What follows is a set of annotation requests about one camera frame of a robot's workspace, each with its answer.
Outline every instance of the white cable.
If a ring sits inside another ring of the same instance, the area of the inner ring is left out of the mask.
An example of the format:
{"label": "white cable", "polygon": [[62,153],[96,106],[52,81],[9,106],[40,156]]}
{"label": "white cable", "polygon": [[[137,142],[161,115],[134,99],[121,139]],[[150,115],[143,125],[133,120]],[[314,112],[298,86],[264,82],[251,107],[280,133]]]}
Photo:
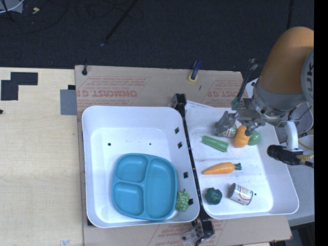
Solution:
{"label": "white cable", "polygon": [[24,2],[24,1],[25,1],[25,0],[21,0],[17,5],[15,5],[14,7],[8,9],[8,11],[14,10],[14,9],[17,8],[18,6],[20,6],[20,4],[21,4],[22,2]]}

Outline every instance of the white plastic tray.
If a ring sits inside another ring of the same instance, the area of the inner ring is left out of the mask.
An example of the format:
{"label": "white plastic tray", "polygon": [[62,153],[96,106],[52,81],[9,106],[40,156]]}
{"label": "white plastic tray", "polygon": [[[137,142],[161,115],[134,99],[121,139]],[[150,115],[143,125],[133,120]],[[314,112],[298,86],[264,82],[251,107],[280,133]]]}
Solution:
{"label": "white plastic tray", "polygon": [[[178,111],[169,107],[92,106],[82,115],[82,127],[87,215],[95,226],[190,222],[198,216],[197,190]],[[178,191],[186,189],[193,204],[185,212],[174,210],[171,216],[160,221],[137,219],[118,212],[111,200],[112,176],[117,160],[128,153],[151,154],[170,161],[177,172]]]}
{"label": "white plastic tray", "polygon": [[[231,219],[264,215],[292,214],[299,206],[298,197],[287,165],[267,155],[269,145],[278,145],[273,126],[259,127],[261,141],[255,146],[236,148],[232,138],[214,135],[214,124],[227,108],[190,108],[186,123],[205,211],[215,219]],[[204,135],[229,142],[222,152],[201,142]],[[221,162],[241,163],[242,170],[223,175],[204,175],[202,171]],[[242,205],[227,197],[232,183],[254,192],[249,205]],[[204,194],[207,188],[221,190],[223,198],[217,205],[208,204]]]}

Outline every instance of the orange carrot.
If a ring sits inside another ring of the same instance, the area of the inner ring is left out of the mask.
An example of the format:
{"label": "orange carrot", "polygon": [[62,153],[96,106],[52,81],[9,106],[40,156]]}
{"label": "orange carrot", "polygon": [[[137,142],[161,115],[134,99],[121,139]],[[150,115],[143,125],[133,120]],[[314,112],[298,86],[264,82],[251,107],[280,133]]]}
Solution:
{"label": "orange carrot", "polygon": [[236,136],[234,138],[234,144],[237,148],[245,147],[250,140],[249,136],[245,135],[246,127],[240,125],[237,129]]}
{"label": "orange carrot", "polygon": [[203,174],[227,174],[234,170],[241,170],[241,164],[233,164],[231,162],[220,163],[204,170]]}

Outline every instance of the blue divided plate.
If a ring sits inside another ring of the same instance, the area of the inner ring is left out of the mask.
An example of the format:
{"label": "blue divided plate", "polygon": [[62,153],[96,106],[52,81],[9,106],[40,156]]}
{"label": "blue divided plate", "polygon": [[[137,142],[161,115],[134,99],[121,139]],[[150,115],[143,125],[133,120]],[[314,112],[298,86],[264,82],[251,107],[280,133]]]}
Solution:
{"label": "blue divided plate", "polygon": [[112,202],[122,214],[147,220],[163,220],[175,209],[178,181],[167,159],[129,153],[115,164]]}

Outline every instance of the white can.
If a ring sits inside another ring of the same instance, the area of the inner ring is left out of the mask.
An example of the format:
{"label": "white can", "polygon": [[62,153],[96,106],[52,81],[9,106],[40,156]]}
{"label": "white can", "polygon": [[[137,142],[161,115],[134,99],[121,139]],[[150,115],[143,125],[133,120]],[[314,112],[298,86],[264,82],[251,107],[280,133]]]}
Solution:
{"label": "white can", "polygon": [[228,198],[240,204],[248,205],[253,198],[253,191],[233,183],[228,190]]}

